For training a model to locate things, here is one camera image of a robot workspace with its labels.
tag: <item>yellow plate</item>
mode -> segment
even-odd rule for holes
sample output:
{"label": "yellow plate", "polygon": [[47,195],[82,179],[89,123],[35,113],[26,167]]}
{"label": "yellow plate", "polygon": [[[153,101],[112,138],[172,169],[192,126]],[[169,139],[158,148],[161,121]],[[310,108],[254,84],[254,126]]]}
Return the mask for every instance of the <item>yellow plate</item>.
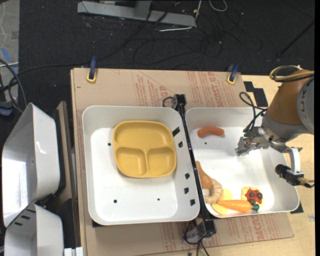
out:
{"label": "yellow plate", "polygon": [[116,166],[125,176],[163,177],[176,169],[174,137],[161,122],[121,122],[114,128],[112,140]]}

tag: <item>cardboard sheet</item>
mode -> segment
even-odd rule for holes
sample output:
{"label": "cardboard sheet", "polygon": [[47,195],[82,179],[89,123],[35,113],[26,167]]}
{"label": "cardboard sheet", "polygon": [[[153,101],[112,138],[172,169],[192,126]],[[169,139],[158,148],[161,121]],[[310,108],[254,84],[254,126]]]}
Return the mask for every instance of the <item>cardboard sheet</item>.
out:
{"label": "cardboard sheet", "polygon": [[[96,82],[88,83],[88,71],[71,71],[81,245],[85,255],[136,256],[195,248],[182,239],[185,222],[93,227],[88,211],[82,113],[94,105],[161,107],[163,100],[174,94],[186,95],[187,109],[247,107],[239,98],[239,93],[246,91],[241,75],[237,74],[235,85],[229,85],[226,72],[99,69]],[[206,248],[293,236],[284,212],[218,219],[215,225],[217,234],[204,240]]]}

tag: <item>wooden table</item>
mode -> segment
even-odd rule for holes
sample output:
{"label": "wooden table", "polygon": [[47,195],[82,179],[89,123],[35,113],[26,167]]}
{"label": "wooden table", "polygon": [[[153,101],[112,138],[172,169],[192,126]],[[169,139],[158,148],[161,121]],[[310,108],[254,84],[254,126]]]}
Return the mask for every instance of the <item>wooden table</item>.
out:
{"label": "wooden table", "polygon": [[[88,70],[84,69],[82,72],[83,79],[85,80]],[[174,71],[164,71],[174,77]],[[88,204],[86,202],[86,186],[83,184],[82,178],[85,176],[84,170],[81,168],[81,159],[79,153],[81,147],[79,145],[79,136],[82,130],[81,123],[79,122],[79,113],[84,110],[85,106],[91,105],[117,105],[116,99],[107,101],[103,95],[101,95],[101,87],[97,88],[94,84],[84,82],[74,82],[78,78],[74,77],[74,73],[71,72],[71,92],[72,92],[72,108],[73,108],[73,125],[74,125],[74,138],[75,138],[75,152],[76,152],[76,176],[77,176],[77,191],[78,191],[78,208],[79,208],[79,224],[80,224],[80,237],[81,246],[84,247],[84,253],[87,255],[87,243],[98,240],[98,235],[88,230],[90,228],[90,218],[88,219]],[[276,83],[269,79],[268,76],[252,76],[243,75],[243,81],[250,81],[255,88],[263,88],[267,101],[270,104],[275,93],[278,90],[279,83]],[[112,80],[108,80],[106,77],[106,83],[112,83]],[[106,94],[113,94],[114,91],[109,91],[105,88]],[[126,99],[127,106],[137,105],[137,101],[132,101],[130,98]],[[315,177],[315,165],[314,165],[314,136],[304,134],[298,138],[287,143],[289,147],[302,147],[300,152],[301,170],[305,173],[305,177],[308,179],[314,179]],[[286,155],[286,160],[290,163],[289,156]],[[313,256],[315,255],[315,189],[308,189],[305,187],[297,187],[297,191],[300,197],[300,201],[303,207],[302,213],[287,213],[294,237],[285,239],[268,240],[253,243],[243,243],[236,245],[226,245],[218,247],[207,248],[208,253],[211,256],[270,256],[270,255],[290,255],[290,256]],[[170,253],[152,254],[158,256],[186,256],[188,253],[195,253],[192,251],[176,251]]]}

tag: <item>toy waffle with berries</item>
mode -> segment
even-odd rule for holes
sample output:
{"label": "toy waffle with berries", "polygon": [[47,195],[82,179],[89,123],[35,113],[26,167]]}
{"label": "toy waffle with berries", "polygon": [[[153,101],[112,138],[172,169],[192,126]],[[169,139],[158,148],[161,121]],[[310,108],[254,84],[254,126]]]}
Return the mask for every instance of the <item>toy waffle with berries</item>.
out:
{"label": "toy waffle with berries", "polygon": [[261,191],[253,186],[246,186],[241,189],[241,200],[247,200],[252,205],[261,207],[264,203],[264,197]]}

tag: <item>robotic arm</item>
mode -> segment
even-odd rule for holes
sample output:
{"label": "robotic arm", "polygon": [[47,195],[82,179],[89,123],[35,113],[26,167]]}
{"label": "robotic arm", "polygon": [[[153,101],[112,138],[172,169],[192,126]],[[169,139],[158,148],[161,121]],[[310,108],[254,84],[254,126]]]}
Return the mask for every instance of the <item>robotic arm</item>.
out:
{"label": "robotic arm", "polygon": [[[289,68],[295,71],[287,76],[277,76],[279,71]],[[261,126],[245,130],[235,152],[243,156],[251,150],[271,147],[280,153],[289,153],[291,168],[279,164],[275,172],[293,186],[311,188],[315,181],[305,179],[300,170],[299,151],[302,148],[290,148],[286,142],[301,134],[314,135],[314,71],[281,66],[270,73],[270,78],[282,85],[263,115]]]}

